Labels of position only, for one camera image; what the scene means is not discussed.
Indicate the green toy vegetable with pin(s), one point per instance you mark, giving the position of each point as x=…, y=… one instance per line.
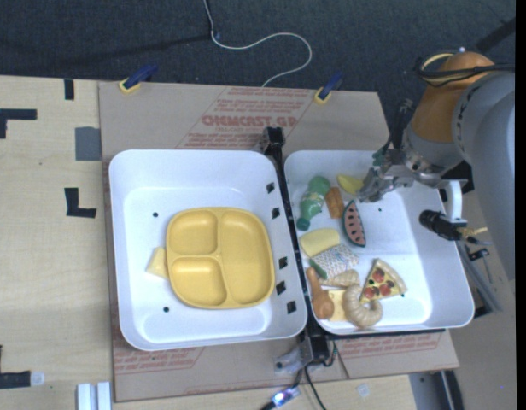
x=317, y=268

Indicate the orange toy biscuit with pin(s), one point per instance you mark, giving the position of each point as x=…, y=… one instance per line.
x=334, y=203

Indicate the brown toy chicken drumstick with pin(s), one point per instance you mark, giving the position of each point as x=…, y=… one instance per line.
x=323, y=301

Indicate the yellow lemon slice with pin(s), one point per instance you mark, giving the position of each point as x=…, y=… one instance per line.
x=349, y=183

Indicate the red green watermelon slice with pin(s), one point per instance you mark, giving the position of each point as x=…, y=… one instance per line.
x=354, y=226

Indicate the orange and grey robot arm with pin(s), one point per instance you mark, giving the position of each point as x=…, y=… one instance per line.
x=480, y=122

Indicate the white plastic tray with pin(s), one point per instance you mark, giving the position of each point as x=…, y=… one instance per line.
x=194, y=177
x=421, y=280

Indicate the pale yellow cheese wedge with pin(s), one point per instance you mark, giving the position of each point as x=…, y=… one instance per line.
x=157, y=263

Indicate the large beige croissant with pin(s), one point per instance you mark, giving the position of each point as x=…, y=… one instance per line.
x=357, y=308

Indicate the small beige croissant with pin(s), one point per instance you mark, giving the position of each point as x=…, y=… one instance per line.
x=344, y=278

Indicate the white patterned packet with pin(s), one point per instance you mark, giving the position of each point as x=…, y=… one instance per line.
x=337, y=259

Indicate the brown cardboard board red print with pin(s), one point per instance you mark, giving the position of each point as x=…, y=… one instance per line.
x=169, y=113

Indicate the toy pizza slice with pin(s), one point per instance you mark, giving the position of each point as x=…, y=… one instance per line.
x=380, y=282

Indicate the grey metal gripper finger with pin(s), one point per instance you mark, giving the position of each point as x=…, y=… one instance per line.
x=365, y=189
x=385, y=189

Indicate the pale yellow toy block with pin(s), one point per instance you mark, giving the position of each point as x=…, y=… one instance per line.
x=318, y=241

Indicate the flat yellow cheese slice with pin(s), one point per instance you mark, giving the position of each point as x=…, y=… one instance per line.
x=339, y=308

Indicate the green toy bottle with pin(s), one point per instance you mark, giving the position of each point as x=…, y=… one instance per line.
x=312, y=203

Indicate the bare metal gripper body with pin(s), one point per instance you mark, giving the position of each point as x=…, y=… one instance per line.
x=399, y=170

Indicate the thin black rod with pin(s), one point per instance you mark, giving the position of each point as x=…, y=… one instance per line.
x=290, y=229

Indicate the yellow divided plate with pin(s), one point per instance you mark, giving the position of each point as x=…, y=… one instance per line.
x=241, y=250

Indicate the black cylinder on white bracket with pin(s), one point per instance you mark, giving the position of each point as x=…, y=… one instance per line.
x=438, y=222

